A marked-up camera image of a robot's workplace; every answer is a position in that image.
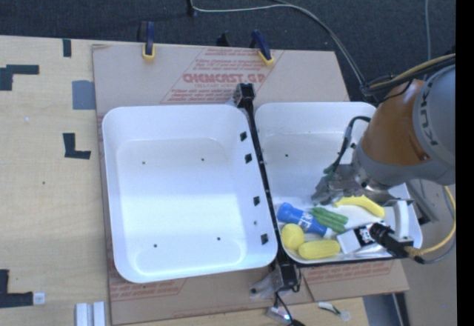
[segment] yellow cable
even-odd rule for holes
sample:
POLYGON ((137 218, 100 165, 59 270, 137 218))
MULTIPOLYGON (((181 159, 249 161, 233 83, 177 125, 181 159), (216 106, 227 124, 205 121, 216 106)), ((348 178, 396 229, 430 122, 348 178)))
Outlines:
POLYGON ((426 67, 430 67, 431 65, 434 65, 434 64, 438 64, 439 62, 441 61, 444 61, 444 60, 448 60, 448 59, 451 59, 452 57, 456 56, 455 53, 451 53, 450 55, 445 55, 445 56, 441 56, 441 57, 437 57, 436 59, 432 59, 432 60, 429 60, 429 61, 426 61, 420 65, 417 65, 416 67, 413 67, 413 68, 410 68, 409 70, 406 70, 405 72, 403 73, 400 73, 398 76, 394 77, 393 79, 391 79, 390 81, 386 81, 386 82, 379 82, 377 84, 372 84, 370 85, 369 87, 370 88, 374 88, 374 87, 377 87, 377 86, 380 86, 380 85, 385 85, 389 82, 396 82, 397 80, 399 79, 403 79, 404 77, 406 76, 409 76, 410 74, 413 74, 415 72, 418 72, 419 70, 422 70, 426 67))
POLYGON ((448 241, 453 237, 454 233, 456 232, 456 204, 454 197, 450 191, 450 189, 447 186, 443 186, 444 191, 446 192, 448 198, 450 199, 451 205, 453 206, 453 213, 454 213, 454 219, 453 219, 453 227, 451 228, 451 231, 446 235, 446 237, 439 242, 438 244, 435 244, 432 247, 429 248, 415 248, 415 247, 405 247, 405 250, 408 252, 408 256, 414 257, 414 256, 421 256, 424 255, 425 253, 430 253, 433 252, 441 247, 443 247, 448 241))

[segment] blue bottle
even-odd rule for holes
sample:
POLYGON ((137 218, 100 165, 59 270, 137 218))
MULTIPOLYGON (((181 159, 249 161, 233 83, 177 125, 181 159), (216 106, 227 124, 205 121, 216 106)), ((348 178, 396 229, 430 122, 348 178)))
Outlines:
POLYGON ((281 204, 276 218, 281 222, 297 224, 305 233, 318 233, 324 236, 327 230, 327 227, 319 224, 311 214, 293 207, 288 202, 281 204))

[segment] white tray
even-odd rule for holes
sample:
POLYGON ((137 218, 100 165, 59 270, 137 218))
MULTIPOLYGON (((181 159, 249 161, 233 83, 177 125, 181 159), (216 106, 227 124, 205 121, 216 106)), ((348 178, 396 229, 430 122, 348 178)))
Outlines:
MULTIPOLYGON (((270 103, 260 106, 256 111, 256 127, 275 208, 278 209, 283 202, 303 211, 313 207, 311 196, 324 175, 323 170, 336 159, 350 120, 354 116, 371 117, 374 111, 373 106, 363 102, 270 103)), ((355 122, 353 142, 359 141, 366 128, 366 122, 355 122)), ((346 151, 341 164, 350 163, 352 151, 350 148, 346 151)), ((396 198, 409 198, 404 184, 390 189, 390 194, 396 198)), ((330 204, 326 208, 349 218, 346 229, 382 220, 357 206, 334 207, 330 204)), ((395 233, 403 236, 408 233, 415 247, 421 246, 421 229, 412 205, 402 207, 400 211, 385 207, 383 220, 395 233)), ((279 230, 283 226, 284 223, 278 223, 279 230)), ((335 239, 336 235, 330 229, 328 231, 324 238, 335 239)), ((307 241, 320 238, 314 233, 306 234, 307 241)), ((339 253, 319 260, 302 259, 294 250, 285 249, 285 252, 303 265, 390 257, 378 244, 362 252, 339 253)))
POLYGON ((274 260, 276 235, 240 110, 118 107, 102 127, 113 255, 126 280, 178 279, 274 260))

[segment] wooden table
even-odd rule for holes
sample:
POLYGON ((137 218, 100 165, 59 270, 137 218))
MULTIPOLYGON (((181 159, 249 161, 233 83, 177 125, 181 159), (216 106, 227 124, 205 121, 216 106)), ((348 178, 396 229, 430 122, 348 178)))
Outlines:
MULTIPOLYGON (((74 110, 72 82, 93 81, 93 41, 0 36, 0 67, 39 65, 0 91, 0 269, 9 293, 44 292, 44 305, 0 309, 2 325, 73 325, 75 304, 105 302, 107 260, 95 110, 74 110), (63 133, 90 159, 64 157, 63 133)), ((334 301, 349 325, 368 325, 362 299, 334 301)), ((306 325, 346 325, 316 303, 290 306, 306 325)), ((265 309, 145 325, 276 325, 265 309)))

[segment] cardboard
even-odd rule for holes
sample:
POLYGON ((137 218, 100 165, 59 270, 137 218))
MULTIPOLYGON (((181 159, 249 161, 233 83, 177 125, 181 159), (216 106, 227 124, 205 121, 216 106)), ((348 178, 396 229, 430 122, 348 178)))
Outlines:
MULTIPOLYGON (((147 285, 126 282, 113 264, 101 121, 115 107, 225 103, 238 83, 252 82, 254 107, 268 102, 348 101, 336 55, 332 52, 274 50, 266 65, 257 50, 228 47, 156 45, 152 61, 140 44, 93 48, 97 128, 101 164, 110 306, 113 325, 268 307, 272 299, 250 298, 249 286, 267 267, 147 285)), ((301 270, 298 293, 285 293, 288 304, 345 299, 408 288, 398 261, 328 265, 301 270)))

